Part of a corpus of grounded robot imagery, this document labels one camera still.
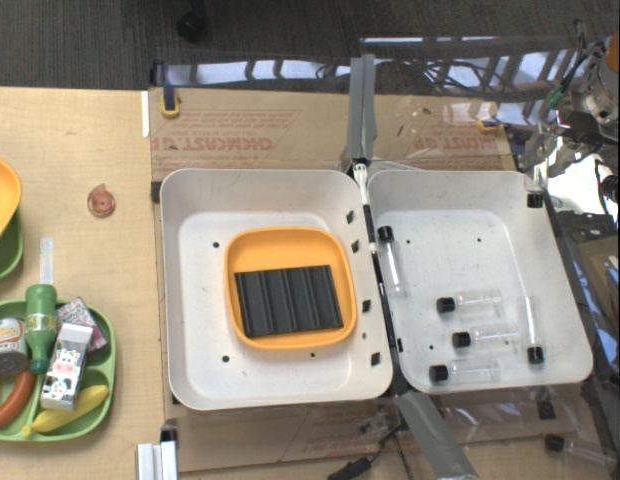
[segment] wooden table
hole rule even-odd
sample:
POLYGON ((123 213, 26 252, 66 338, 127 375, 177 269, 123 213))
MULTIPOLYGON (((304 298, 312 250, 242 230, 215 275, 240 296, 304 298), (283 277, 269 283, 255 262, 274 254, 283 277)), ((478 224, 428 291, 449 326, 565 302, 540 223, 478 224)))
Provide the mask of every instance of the wooden table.
MULTIPOLYGON (((93 432, 58 443, 0 441, 0 474, 10 479, 133 479, 135 449, 154 442, 164 423, 155 220, 150 199, 149 140, 142 136, 141 93, 0 88, 0 157, 20 175, 24 257, 0 281, 0 301, 23 297, 39 281, 39 240, 54 238, 59 297, 82 296, 106 313, 117 332, 117 375, 109 416, 93 432), (92 216, 88 193, 105 183, 116 210, 92 216)), ((579 421, 593 434, 580 407, 579 421)), ((483 479, 604 479, 597 465, 543 452, 539 438, 465 447, 483 479)), ((212 455, 213 448, 201 450, 212 455)), ((420 453, 408 453, 415 478, 433 478, 420 453)), ((316 479, 344 458, 236 470, 183 478, 316 479)), ((362 478, 405 478, 397 453, 382 454, 362 478)))

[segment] can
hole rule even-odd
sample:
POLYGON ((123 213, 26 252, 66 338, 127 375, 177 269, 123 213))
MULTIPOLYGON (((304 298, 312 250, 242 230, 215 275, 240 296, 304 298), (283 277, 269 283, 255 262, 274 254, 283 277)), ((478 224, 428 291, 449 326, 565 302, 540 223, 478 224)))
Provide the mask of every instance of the can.
POLYGON ((0 375, 16 375, 28 367, 25 326, 19 318, 0 320, 0 375))

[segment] green bottle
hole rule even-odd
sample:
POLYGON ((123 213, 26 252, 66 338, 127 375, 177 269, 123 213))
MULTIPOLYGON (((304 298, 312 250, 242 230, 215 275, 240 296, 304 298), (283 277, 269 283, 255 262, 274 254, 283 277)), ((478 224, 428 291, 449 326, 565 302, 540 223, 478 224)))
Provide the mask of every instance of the green bottle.
POLYGON ((50 348, 57 338, 57 291, 50 284, 26 290, 25 340, 32 351, 30 371, 44 375, 50 364, 50 348))

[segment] transparent tube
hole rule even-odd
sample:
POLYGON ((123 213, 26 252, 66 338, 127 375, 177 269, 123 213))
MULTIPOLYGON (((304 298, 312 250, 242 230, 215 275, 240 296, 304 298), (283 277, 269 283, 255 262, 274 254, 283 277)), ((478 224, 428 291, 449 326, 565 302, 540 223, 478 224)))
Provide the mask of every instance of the transparent tube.
POLYGON ((467 331, 452 335, 452 346, 456 349, 491 350, 513 348, 521 340, 519 327, 515 323, 499 323, 470 327, 467 331))
POLYGON ((499 316, 503 307, 503 295, 498 288, 460 291, 437 299, 440 314, 454 312, 460 317, 481 315, 499 316))
POLYGON ((499 362, 491 357, 456 359, 447 364, 430 367, 430 380, 433 384, 474 384, 499 380, 499 362))
POLYGON ((574 455, 596 462, 605 466, 608 471, 614 471, 617 466, 617 454, 599 444, 557 434, 548 434, 545 436, 545 445, 548 451, 574 455))
POLYGON ((543 338, 539 326, 538 303, 535 297, 521 297, 517 301, 519 313, 519 326, 521 328, 521 341, 528 354, 530 364, 542 364, 543 338))
POLYGON ((379 235, 379 262, 386 292, 394 295, 405 295, 407 285, 401 261, 399 246, 394 240, 390 226, 383 226, 377 231, 379 235))

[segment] banana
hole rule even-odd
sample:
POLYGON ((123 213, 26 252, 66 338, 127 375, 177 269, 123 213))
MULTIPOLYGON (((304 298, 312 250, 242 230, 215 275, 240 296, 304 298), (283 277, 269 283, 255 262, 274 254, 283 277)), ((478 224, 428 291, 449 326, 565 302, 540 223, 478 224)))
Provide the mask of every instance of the banana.
POLYGON ((24 436, 30 435, 33 431, 39 433, 51 432, 67 425, 92 409, 96 408, 108 396, 110 389, 106 385, 89 386, 79 391, 76 405, 73 411, 62 411, 60 409, 46 409, 39 413, 30 425, 25 425, 21 429, 24 436))

